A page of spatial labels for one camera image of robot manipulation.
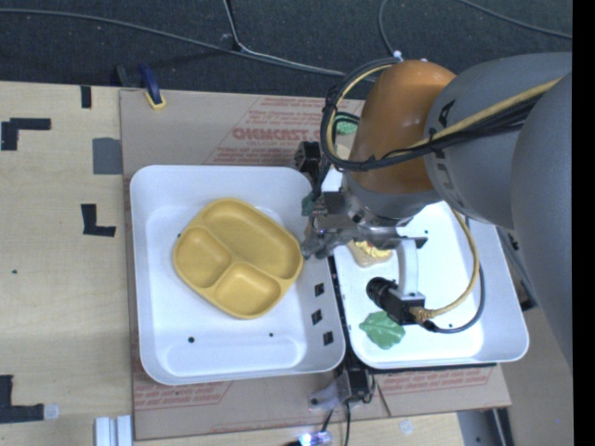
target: black tape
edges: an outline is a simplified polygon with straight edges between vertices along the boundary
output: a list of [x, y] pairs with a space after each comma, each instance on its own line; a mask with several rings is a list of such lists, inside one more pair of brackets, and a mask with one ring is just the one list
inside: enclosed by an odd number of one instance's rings
[[122, 146], [115, 138], [93, 139], [93, 174], [122, 174]]
[[92, 105], [91, 99], [91, 86], [90, 85], [82, 85], [81, 86], [81, 107], [83, 109], [91, 109]]
[[20, 130], [49, 130], [51, 119], [33, 119], [16, 117], [2, 123], [0, 150], [15, 151], [19, 142]]
[[45, 418], [44, 405], [13, 406], [12, 375], [0, 375], [0, 423], [24, 423]]
[[83, 212], [83, 223], [85, 225], [83, 234], [90, 234], [94, 236], [115, 236], [115, 227], [98, 227], [97, 226], [97, 206], [92, 203], [81, 204], [81, 211]]

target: blue clamp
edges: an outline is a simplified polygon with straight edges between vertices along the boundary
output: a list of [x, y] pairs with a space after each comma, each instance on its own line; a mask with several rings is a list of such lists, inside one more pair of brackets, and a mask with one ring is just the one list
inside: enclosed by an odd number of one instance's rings
[[152, 73], [151, 68], [149, 68], [149, 66], [147, 66], [146, 64], [140, 63], [139, 72], [140, 76], [142, 77], [142, 81], [147, 87], [145, 97], [149, 101], [149, 104], [151, 105], [154, 111], [160, 111], [165, 107], [167, 103], [165, 102], [165, 98], [161, 95], [161, 92], [159, 91], [159, 85], [157, 84], [157, 80], [155, 79], [155, 76]]

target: dark background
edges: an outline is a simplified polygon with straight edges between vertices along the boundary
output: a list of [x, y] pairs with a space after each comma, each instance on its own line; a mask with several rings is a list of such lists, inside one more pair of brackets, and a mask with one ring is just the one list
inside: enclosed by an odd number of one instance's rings
[[[239, 39], [251, 50], [350, 72], [389, 55], [377, 24], [382, 1], [231, 0], [231, 7]], [[573, 32], [573, 0], [466, 1], [538, 28]], [[231, 49], [223, 0], [1, 0], [0, 8], [4, 81], [139, 85], [140, 63], [152, 68], [164, 89], [323, 97], [338, 81], [106, 21], [7, 12], [72, 12]], [[404, 58], [425, 58], [452, 72], [489, 59], [573, 49], [572, 38], [530, 30], [455, 0], [389, 0], [383, 21]]]

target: green leaf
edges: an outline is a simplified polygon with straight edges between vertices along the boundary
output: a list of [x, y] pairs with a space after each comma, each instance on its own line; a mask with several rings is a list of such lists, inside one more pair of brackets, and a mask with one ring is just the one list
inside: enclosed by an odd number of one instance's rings
[[384, 350], [401, 342], [404, 328], [389, 317], [385, 310], [370, 314], [360, 324], [360, 329], [368, 334], [372, 342]]

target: white tray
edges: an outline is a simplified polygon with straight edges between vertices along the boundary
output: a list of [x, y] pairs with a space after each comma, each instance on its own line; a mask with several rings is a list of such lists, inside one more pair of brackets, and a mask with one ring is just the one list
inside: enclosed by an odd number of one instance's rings
[[[336, 190], [340, 174], [329, 172], [325, 190]], [[529, 335], [496, 228], [471, 220], [485, 278], [485, 305], [481, 318], [457, 334], [437, 334], [417, 325], [404, 327], [401, 342], [389, 349], [377, 346], [360, 324], [380, 308], [368, 298], [365, 286], [376, 276], [399, 281], [396, 253], [389, 261], [361, 268], [347, 246], [334, 251], [337, 279], [343, 298], [353, 352], [366, 365], [381, 369], [485, 364], [516, 361], [529, 347]], [[426, 308], [441, 308], [463, 293], [469, 283], [472, 256], [465, 234], [446, 203], [424, 208], [399, 234], [427, 237], [417, 250], [418, 291], [426, 297]], [[463, 304], [436, 317], [442, 328], [458, 327], [475, 314], [480, 299], [479, 281]]]
[[283, 299], [254, 320], [210, 305], [172, 263], [178, 234], [202, 207], [223, 197], [251, 203], [302, 241], [307, 218], [301, 200], [310, 190], [303, 175], [285, 167], [154, 165], [133, 176], [140, 359], [155, 381], [183, 385], [316, 373], [341, 362], [345, 339], [325, 260], [306, 261]]

